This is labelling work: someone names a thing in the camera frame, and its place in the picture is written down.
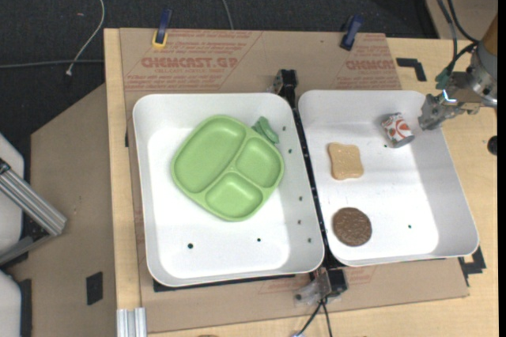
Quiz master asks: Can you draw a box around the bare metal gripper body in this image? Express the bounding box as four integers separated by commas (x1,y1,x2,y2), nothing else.
434,68,498,116

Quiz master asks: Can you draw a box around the white and red can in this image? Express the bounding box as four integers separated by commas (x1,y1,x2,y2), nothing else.
379,112,416,149

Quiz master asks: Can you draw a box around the white plastic tray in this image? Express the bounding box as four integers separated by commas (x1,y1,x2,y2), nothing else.
131,92,326,288
296,89,481,267

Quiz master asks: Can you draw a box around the tan toy bread slice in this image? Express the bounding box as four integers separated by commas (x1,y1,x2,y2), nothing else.
326,142,365,182

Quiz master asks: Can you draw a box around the thin black rod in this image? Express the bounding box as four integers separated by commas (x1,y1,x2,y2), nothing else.
289,89,330,271

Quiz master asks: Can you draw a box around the brown round biscuit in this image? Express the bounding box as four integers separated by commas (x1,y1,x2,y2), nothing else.
331,206,373,248

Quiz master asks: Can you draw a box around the green toy vegetable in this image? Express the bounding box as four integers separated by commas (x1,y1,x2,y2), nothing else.
251,115,281,145

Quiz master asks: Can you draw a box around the brown cardboard board red print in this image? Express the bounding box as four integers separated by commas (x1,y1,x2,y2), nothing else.
118,28,471,333

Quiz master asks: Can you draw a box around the green divided plate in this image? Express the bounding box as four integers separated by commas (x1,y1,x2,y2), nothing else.
170,113,285,223

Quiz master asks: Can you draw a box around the black block with thin wires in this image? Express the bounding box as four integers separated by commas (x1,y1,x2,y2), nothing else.
293,267,349,307
274,68,299,99

